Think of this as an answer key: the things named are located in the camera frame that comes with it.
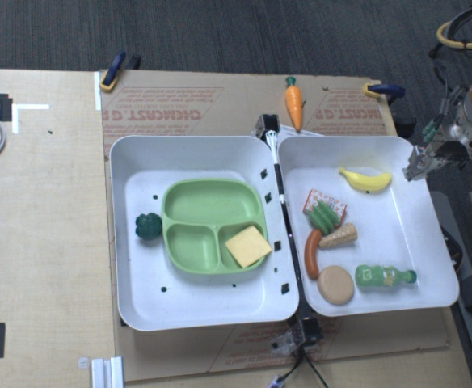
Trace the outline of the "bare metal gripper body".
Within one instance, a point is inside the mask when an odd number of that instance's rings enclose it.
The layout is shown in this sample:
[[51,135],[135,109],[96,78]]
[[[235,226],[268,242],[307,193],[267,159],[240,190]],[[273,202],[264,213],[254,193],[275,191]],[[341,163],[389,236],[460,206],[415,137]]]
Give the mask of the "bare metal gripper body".
[[456,118],[451,123],[444,122],[430,145],[436,156],[446,162],[472,161],[472,121]]

